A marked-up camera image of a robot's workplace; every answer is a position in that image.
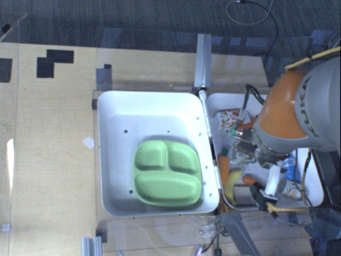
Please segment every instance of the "wooden table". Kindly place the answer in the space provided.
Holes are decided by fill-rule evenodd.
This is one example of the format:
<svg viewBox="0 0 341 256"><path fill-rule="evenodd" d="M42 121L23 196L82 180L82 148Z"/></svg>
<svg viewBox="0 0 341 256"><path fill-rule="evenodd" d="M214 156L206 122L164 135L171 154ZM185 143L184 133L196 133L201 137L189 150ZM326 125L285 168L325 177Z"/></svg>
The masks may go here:
<svg viewBox="0 0 341 256"><path fill-rule="evenodd" d="M37 78L37 57L46 57L47 49L73 50L74 63L55 63L54 78ZM1 233L0 254L81 255L82 237L94 237L97 227L95 153L83 143L88 137L94 139L91 104L96 67L102 68L103 61L111 64L114 81L191 84L196 55L29 44L20 44L19 50L17 116L12 121L16 134L11 231ZM230 83L230 92L240 92L245 82L267 90L259 58L214 55L212 72L217 77L214 83ZM1 86L5 99L9 84ZM287 235L271 237L267 229L257 227L250 234L264 255L312 255L302 232L285 228ZM221 247L229 255L238 255L230 238L221 240ZM160 245L122 253L190 255L192 250L193 245L184 242L180 247Z"/></svg>

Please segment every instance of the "dark gray carpet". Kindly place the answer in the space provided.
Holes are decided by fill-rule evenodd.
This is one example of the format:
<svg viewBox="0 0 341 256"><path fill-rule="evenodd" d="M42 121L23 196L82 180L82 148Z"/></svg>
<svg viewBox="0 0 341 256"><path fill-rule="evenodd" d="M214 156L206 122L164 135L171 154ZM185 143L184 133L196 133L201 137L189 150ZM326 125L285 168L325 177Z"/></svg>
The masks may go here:
<svg viewBox="0 0 341 256"><path fill-rule="evenodd" d="M263 55L270 84L283 64L331 46L340 37L340 0L276 0L257 26L230 21L233 0L0 0L1 11L27 12L21 42L127 49L196 51L196 34L213 37L213 52ZM269 7L271 0L249 0ZM232 16L254 22L258 6L232 5Z"/></svg>

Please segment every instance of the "green divided tray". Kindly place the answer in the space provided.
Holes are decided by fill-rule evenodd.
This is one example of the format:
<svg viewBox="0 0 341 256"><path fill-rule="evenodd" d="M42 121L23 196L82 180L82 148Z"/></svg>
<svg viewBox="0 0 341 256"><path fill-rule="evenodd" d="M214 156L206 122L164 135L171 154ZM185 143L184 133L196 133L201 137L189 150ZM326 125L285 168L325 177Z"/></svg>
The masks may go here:
<svg viewBox="0 0 341 256"><path fill-rule="evenodd" d="M168 140L148 140L135 152L133 186L144 203L184 207L198 201L202 175L197 152L190 146Z"/></svg>

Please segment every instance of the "banana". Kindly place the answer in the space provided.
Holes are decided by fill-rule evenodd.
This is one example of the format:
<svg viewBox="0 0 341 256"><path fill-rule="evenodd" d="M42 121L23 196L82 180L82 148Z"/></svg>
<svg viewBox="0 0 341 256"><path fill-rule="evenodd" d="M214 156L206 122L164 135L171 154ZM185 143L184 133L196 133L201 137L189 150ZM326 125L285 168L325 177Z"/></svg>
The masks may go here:
<svg viewBox="0 0 341 256"><path fill-rule="evenodd" d="M224 195L233 206L236 205L233 194L233 186L238 180L238 178L241 177L241 174L242 174L241 170L232 171L229 173L228 179L226 180Z"/></svg>

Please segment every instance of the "white sticker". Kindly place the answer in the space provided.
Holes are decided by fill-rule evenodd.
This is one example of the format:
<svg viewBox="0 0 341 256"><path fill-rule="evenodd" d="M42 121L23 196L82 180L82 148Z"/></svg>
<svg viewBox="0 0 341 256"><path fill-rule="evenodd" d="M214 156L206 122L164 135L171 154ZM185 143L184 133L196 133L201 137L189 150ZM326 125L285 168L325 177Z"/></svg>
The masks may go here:
<svg viewBox="0 0 341 256"><path fill-rule="evenodd" d="M11 230L11 224L2 224L2 232L8 233Z"/></svg>
<svg viewBox="0 0 341 256"><path fill-rule="evenodd" d="M83 143L89 149L92 149L95 146L95 141L92 138L90 138L90 137L87 137L86 139L84 139Z"/></svg>

